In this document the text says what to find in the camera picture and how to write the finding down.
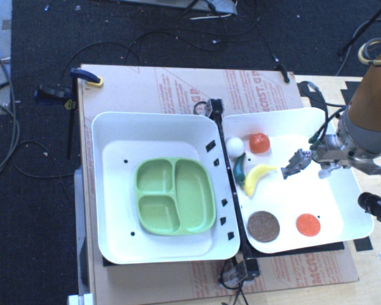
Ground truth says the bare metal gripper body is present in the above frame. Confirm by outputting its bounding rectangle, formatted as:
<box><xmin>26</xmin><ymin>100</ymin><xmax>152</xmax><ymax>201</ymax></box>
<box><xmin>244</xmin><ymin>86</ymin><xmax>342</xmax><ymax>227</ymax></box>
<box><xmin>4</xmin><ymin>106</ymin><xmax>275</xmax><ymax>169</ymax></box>
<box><xmin>311</xmin><ymin>134</ymin><xmax>381</xmax><ymax>175</ymax></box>

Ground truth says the white plastic tray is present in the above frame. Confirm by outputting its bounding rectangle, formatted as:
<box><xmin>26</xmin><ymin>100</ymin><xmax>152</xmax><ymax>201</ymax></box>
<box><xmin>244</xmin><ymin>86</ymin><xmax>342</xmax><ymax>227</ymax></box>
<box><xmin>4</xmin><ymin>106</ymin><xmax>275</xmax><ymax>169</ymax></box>
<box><xmin>221</xmin><ymin>106</ymin><xmax>376</xmax><ymax>255</ymax></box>
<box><xmin>91</xmin><ymin>111</ymin><xmax>241</xmax><ymax>266</ymax></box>

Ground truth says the yellow banana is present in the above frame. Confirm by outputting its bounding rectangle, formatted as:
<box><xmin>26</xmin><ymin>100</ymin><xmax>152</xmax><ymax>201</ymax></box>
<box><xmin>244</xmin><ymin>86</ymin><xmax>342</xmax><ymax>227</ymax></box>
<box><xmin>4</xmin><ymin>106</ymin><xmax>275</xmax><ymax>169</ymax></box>
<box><xmin>243</xmin><ymin>163</ymin><xmax>278</xmax><ymax>198</ymax></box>

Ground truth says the red tomato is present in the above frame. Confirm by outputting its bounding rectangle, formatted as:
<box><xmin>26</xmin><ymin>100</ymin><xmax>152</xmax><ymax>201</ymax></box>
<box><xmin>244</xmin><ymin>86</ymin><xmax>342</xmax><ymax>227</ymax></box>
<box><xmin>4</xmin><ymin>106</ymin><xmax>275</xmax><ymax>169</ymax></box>
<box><xmin>248</xmin><ymin>132</ymin><xmax>271</xmax><ymax>155</ymax></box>

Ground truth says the orange round disc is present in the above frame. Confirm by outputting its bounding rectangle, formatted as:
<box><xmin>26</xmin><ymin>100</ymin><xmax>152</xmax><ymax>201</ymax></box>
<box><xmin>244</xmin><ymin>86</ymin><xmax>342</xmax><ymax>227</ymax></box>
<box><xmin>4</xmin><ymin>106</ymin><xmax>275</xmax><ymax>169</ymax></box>
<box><xmin>295</xmin><ymin>213</ymin><xmax>322</xmax><ymax>237</ymax></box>

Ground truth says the green pepper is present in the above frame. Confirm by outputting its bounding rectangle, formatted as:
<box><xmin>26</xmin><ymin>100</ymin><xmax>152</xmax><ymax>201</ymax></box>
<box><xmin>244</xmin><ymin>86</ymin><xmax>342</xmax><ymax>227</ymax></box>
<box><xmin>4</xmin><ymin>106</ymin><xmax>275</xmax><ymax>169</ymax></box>
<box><xmin>232</xmin><ymin>152</ymin><xmax>247</xmax><ymax>186</ymax></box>

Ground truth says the white ball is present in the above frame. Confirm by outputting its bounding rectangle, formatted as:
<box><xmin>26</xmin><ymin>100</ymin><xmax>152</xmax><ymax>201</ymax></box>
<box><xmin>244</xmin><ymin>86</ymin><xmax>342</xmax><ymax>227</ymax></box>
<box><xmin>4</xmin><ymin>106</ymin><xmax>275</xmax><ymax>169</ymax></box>
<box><xmin>225</xmin><ymin>136</ymin><xmax>244</xmax><ymax>157</ymax></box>

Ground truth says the thin black rod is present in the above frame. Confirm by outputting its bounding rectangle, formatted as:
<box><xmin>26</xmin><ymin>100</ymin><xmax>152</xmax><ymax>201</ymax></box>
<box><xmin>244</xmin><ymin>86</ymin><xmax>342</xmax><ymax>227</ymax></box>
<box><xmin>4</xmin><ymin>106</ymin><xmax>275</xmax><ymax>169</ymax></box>
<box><xmin>211</xmin><ymin>112</ymin><xmax>253</xmax><ymax>261</ymax></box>

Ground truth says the brown round biscuit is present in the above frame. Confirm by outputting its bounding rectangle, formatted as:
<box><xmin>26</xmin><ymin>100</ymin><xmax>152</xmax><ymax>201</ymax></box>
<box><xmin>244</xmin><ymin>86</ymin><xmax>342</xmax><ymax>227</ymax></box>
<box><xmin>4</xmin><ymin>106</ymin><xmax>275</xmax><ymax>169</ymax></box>
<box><xmin>247</xmin><ymin>210</ymin><xmax>281</xmax><ymax>244</ymax></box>

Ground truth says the green divided plate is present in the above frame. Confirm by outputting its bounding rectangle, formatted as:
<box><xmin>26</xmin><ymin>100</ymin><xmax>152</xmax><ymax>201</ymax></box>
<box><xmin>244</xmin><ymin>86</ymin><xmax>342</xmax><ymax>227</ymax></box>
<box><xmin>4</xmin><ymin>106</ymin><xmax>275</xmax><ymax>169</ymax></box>
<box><xmin>134</xmin><ymin>157</ymin><xmax>217</xmax><ymax>237</ymax></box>

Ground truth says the brown cardboard board red print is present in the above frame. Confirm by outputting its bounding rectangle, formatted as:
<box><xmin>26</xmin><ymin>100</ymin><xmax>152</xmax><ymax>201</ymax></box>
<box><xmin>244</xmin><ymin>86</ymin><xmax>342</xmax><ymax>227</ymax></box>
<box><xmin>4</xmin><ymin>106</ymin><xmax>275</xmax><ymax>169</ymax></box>
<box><xmin>77</xmin><ymin>63</ymin><xmax>360</xmax><ymax>305</ymax></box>

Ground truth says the black cylinder on white bracket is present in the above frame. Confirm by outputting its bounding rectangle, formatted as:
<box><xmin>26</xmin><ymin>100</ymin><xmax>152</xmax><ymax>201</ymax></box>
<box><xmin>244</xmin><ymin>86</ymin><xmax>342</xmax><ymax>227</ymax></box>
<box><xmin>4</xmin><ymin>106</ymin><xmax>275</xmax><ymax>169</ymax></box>
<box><xmin>357</xmin><ymin>166</ymin><xmax>381</xmax><ymax>226</ymax></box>

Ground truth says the black block with thin wires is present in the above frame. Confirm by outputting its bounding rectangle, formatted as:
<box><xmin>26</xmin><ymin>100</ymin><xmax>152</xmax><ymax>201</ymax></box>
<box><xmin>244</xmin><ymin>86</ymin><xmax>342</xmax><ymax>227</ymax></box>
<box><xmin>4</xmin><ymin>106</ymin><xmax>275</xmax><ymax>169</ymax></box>
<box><xmin>242</xmin><ymin>257</ymin><xmax>262</xmax><ymax>281</ymax></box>
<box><xmin>205</xmin><ymin>98</ymin><xmax>225</xmax><ymax>119</ymax></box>

